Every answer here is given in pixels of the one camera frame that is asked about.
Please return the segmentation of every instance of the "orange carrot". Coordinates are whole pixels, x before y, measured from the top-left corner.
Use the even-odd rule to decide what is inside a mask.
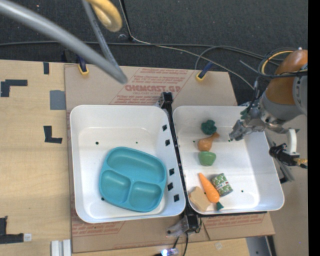
[[[214,185],[208,180],[201,172],[198,173],[202,187],[205,191],[206,197],[211,203],[216,203],[217,210],[223,208],[223,205],[219,202],[220,195]]]

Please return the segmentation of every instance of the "white plastic tray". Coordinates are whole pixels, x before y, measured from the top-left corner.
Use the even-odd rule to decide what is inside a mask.
[[[240,118],[240,106],[180,106],[173,112],[173,121],[186,190],[202,188],[198,173],[207,178],[224,173],[233,192],[220,198],[223,209],[217,211],[211,204],[200,214],[218,215],[248,212],[275,211],[284,204],[284,194],[278,173],[269,155],[269,145],[264,132],[246,135],[243,140],[230,141],[229,133]],[[201,123],[214,120],[220,137],[212,144],[216,154],[212,166],[199,162],[198,140],[208,137],[201,131]]]
[[[75,209],[88,223],[179,215],[186,206],[167,114],[156,106],[80,105],[70,113]],[[150,212],[120,208],[102,200],[99,174],[108,151],[128,147],[161,159],[167,182],[159,206]]]

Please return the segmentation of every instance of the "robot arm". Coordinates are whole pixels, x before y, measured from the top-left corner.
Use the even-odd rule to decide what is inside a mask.
[[[262,96],[257,98],[255,95],[250,105],[240,113],[241,118],[233,126],[229,134],[230,139],[239,141],[250,133],[268,129],[279,134],[287,134],[289,144],[292,144],[296,131],[286,129],[283,125],[299,115],[308,114],[308,76],[302,73],[307,70],[308,51],[292,51],[279,65]],[[291,145],[289,149],[285,143],[272,146],[269,153],[287,166],[307,167],[306,161],[299,158],[300,155]]]

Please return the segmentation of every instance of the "cardboard box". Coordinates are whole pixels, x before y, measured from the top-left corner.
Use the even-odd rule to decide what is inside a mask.
[[[209,71],[197,82],[196,70],[122,67],[128,83],[121,85],[95,66],[80,74],[77,65],[65,65],[65,95],[69,156],[72,250],[74,253],[123,248],[172,245],[176,238],[166,229],[179,216],[90,224],[82,221],[74,204],[72,152],[69,115],[78,105],[156,105],[162,92],[173,95],[173,110],[178,106],[236,106],[237,101],[227,72]],[[221,215],[202,218],[202,228],[190,242],[273,235],[269,213]]]

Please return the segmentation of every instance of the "toy bread slice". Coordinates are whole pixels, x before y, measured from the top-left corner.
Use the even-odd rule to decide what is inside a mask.
[[[211,204],[203,190],[196,186],[192,192],[189,193],[189,199],[194,206],[201,212],[205,212]]]

